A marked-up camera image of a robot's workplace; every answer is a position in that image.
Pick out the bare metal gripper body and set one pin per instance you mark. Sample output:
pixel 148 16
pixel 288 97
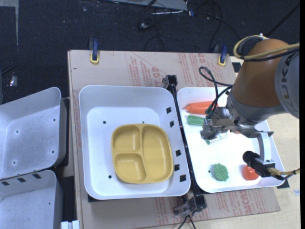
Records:
pixel 220 121

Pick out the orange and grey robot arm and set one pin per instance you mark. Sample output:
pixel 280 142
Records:
pixel 257 80

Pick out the green and white packet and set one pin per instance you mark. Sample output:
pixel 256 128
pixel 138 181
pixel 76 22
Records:
pixel 221 138

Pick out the green rounded cylinder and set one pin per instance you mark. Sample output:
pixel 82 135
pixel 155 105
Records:
pixel 195 120

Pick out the orange carrot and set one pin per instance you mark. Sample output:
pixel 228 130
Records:
pixel 199 107

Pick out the white plastic tray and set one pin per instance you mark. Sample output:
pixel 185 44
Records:
pixel 228 156
pixel 100 156

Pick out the green grapes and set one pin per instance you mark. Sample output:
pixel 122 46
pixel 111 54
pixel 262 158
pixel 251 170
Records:
pixel 220 172

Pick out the orange red rounded cone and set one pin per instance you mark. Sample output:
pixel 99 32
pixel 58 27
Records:
pixel 249 174

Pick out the yellow divided plate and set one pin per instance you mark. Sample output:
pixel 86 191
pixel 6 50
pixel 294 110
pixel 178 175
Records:
pixel 143 154

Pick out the brown cardboard board red print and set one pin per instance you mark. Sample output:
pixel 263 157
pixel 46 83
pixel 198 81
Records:
pixel 133 65

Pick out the black cylinder on white bracket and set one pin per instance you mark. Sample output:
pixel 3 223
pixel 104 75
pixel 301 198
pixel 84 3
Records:
pixel 256 162

